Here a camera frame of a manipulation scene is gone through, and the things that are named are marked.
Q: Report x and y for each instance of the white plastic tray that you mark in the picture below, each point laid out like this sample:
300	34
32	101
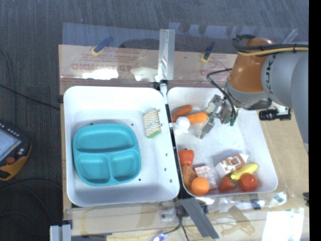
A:
225	142
155	164

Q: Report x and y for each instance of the orange sausage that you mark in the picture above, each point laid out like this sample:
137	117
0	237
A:
181	112

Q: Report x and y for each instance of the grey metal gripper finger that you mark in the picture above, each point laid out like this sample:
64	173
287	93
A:
212	108
206	128

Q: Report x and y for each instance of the red strawberry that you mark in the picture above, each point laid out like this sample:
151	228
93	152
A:
226	184

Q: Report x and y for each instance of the orange fruit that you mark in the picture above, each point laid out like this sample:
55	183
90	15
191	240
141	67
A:
200	186

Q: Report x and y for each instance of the teal divided plate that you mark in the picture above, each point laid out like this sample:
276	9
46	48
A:
105	154

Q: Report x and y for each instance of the brown waffle biscuit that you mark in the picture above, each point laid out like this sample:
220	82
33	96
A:
187	176

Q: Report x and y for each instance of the yellow banana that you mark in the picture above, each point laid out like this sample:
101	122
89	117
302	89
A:
244	171

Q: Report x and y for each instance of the brown cardboard board red print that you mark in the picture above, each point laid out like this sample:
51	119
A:
283	144

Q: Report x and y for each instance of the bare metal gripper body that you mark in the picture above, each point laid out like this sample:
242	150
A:
223	109

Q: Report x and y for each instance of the white garlic bulb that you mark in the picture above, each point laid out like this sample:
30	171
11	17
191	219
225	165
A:
182	124

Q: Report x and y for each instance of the white and orange patterned carton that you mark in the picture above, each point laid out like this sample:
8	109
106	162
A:
206	173

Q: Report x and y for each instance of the orange carrot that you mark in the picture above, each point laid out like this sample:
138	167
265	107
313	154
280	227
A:
196	118

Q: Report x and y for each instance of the red bell pepper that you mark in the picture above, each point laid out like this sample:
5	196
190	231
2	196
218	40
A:
186	157

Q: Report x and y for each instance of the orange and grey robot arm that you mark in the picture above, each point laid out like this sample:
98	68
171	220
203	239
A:
281	79

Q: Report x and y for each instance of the black cylinder on white bracket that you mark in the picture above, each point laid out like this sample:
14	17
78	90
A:
269	114

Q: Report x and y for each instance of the white and green patterned carton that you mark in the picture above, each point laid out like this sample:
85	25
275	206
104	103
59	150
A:
151	123

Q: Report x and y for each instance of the red tomato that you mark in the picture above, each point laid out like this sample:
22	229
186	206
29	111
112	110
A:
248	182

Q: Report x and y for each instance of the white and brown milk carton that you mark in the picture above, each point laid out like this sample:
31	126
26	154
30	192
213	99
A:
229	165

